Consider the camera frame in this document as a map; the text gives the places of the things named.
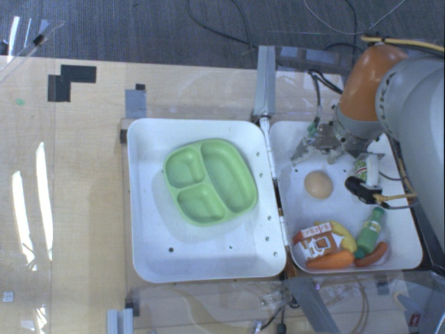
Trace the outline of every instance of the gray carpet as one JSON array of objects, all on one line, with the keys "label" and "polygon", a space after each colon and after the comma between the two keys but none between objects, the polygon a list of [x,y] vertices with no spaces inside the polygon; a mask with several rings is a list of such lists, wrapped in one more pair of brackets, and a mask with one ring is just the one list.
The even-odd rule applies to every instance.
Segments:
[{"label": "gray carpet", "polygon": [[[254,45],[322,49],[335,42],[352,43],[322,25],[302,0],[237,0]],[[401,0],[349,0],[358,30],[387,13]],[[329,24],[354,31],[353,14],[343,0],[308,0]],[[15,51],[36,35],[41,19],[65,25],[38,56],[101,61],[131,61],[219,67],[255,67],[247,45],[197,25],[186,12],[186,0],[0,0],[0,38],[9,41],[14,16],[20,17]],[[191,0],[196,16],[215,29],[246,39],[239,11],[230,0]],[[444,0],[407,0],[372,31],[444,44]],[[350,47],[335,47],[350,51]]]}]

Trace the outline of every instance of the green plate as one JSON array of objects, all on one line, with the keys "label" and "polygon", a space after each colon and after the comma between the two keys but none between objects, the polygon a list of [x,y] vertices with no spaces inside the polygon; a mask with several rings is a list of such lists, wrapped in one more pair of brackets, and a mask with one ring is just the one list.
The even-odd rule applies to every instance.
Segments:
[{"label": "green plate", "polygon": [[257,186],[239,151],[219,138],[170,153],[163,174],[178,210],[195,225],[228,221],[251,210],[258,200]]}]

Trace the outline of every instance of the toy bottle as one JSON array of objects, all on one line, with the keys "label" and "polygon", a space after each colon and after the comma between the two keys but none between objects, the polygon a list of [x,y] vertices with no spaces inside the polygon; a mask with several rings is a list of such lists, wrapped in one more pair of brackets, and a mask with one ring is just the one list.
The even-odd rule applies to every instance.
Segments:
[{"label": "toy bottle", "polygon": [[382,217],[385,211],[381,207],[375,207],[372,215],[365,221],[362,230],[357,238],[357,251],[354,256],[362,259],[365,255],[372,253],[380,230],[382,229]]}]

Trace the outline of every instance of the toy banana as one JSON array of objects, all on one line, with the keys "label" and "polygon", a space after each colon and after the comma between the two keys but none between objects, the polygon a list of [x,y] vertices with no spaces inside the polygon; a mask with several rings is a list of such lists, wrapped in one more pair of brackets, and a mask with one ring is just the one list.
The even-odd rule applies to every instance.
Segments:
[{"label": "toy banana", "polygon": [[[357,251],[357,244],[355,243],[354,236],[352,236],[351,233],[344,226],[342,226],[342,224],[339,224],[333,220],[329,222],[332,225],[332,232],[343,237],[341,240],[341,247],[350,251],[351,253]],[[314,221],[314,225],[320,225],[321,223],[321,221]]]}]

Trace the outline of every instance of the brown ball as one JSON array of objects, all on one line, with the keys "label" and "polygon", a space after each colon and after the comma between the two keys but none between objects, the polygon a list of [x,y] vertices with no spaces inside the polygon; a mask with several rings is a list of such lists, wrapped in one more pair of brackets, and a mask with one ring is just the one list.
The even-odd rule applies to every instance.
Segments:
[{"label": "brown ball", "polygon": [[326,199],[332,193],[334,186],[329,176],[321,170],[309,173],[305,178],[307,193],[318,199]]}]

